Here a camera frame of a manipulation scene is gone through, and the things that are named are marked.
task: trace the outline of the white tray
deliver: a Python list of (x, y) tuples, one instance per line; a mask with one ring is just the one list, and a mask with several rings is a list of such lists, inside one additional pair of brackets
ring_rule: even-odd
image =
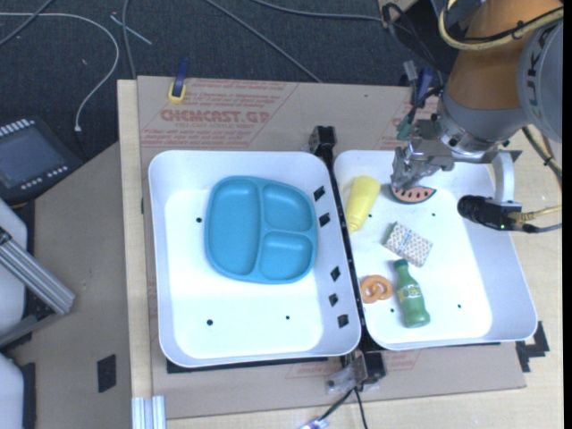
[(396, 296), (364, 304), (366, 327), (375, 342), (386, 349), (413, 349), (530, 337), (536, 313), (510, 235), (471, 223), (457, 212), (464, 195), (493, 197), (488, 168), (456, 164), (452, 172), (438, 172), (424, 179), (427, 187), (437, 189), (435, 194), (407, 205), (389, 192), (392, 160), (391, 151), (347, 151), (334, 165), (344, 205), (357, 176), (372, 176), (383, 185), (371, 217), (350, 236), (358, 279), (381, 274), (396, 283), (392, 263), (400, 257), (382, 245), (395, 221), (433, 243), (421, 267), (409, 265), (431, 323), (407, 328)]
[[(148, 174), (159, 340), (173, 363), (197, 367), (341, 356), (357, 346), (358, 310), (321, 160), (303, 152), (173, 150), (156, 156)], [(290, 184), (314, 202), (315, 264), (301, 280), (241, 282), (208, 263), (202, 221), (207, 202), (212, 187), (234, 175)], [(314, 201), (321, 187), (324, 194)], [(323, 215), (330, 221), (320, 227)]]

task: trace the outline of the blue divided tray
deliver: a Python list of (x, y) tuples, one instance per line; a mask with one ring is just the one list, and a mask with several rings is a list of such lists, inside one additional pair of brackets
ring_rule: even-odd
[(216, 183), (206, 209), (208, 262), (245, 282), (296, 282), (313, 267), (314, 206), (288, 184), (251, 176)]

